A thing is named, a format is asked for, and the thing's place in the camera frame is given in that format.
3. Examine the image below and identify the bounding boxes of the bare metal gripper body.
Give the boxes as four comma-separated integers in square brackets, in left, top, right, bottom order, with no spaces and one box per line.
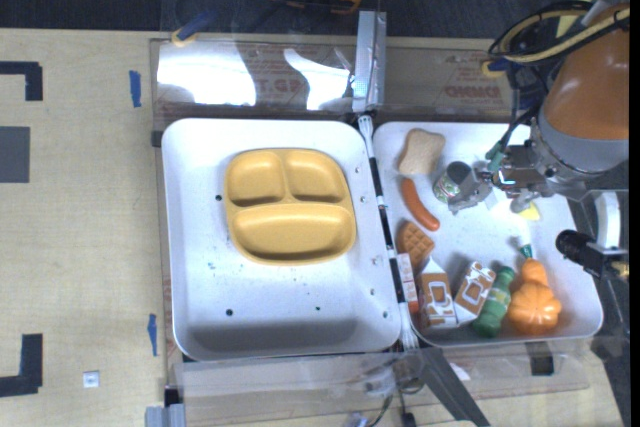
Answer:
[492,144,557,200]

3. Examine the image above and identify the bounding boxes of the yellow divided plate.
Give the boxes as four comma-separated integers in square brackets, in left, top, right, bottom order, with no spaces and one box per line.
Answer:
[222,147,358,267]

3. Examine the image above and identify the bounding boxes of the green plastic bottle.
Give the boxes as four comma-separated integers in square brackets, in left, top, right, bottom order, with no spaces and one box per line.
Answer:
[471,265,517,339]

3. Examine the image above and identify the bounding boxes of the small green and white can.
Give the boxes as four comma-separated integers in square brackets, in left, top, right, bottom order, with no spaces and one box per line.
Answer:
[431,160,474,204]

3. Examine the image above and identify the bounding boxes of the white plastic tray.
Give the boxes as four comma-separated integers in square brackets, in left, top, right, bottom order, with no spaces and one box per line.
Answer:
[160,116,404,363]
[371,120,605,349]

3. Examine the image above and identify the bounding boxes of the orange toy sausage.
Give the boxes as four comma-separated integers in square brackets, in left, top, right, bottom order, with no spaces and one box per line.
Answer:
[400,176,442,233]

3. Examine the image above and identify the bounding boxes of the brown toy waffle biscuit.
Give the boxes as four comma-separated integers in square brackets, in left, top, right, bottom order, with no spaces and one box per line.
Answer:
[395,220,436,269]

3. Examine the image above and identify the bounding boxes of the white and orange carton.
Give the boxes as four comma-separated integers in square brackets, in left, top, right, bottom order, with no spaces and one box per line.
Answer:
[415,255,459,331]
[453,260,498,327]

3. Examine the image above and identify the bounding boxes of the orange toy carrot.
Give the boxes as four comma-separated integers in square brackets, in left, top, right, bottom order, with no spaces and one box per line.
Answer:
[516,241,551,289]

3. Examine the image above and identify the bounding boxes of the orange toy pumpkin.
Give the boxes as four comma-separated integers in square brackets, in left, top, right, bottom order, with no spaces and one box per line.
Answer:
[506,282,563,337]

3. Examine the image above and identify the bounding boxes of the tan toy bread slice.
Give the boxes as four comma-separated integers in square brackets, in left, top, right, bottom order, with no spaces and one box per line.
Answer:
[396,127,447,177]

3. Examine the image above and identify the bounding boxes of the small red and white carton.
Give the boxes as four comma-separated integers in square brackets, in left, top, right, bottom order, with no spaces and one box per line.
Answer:
[395,252,421,315]

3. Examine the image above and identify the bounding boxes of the black cylinder on white bracket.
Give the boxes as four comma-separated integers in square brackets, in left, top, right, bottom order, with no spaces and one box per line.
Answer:
[554,189,629,281]

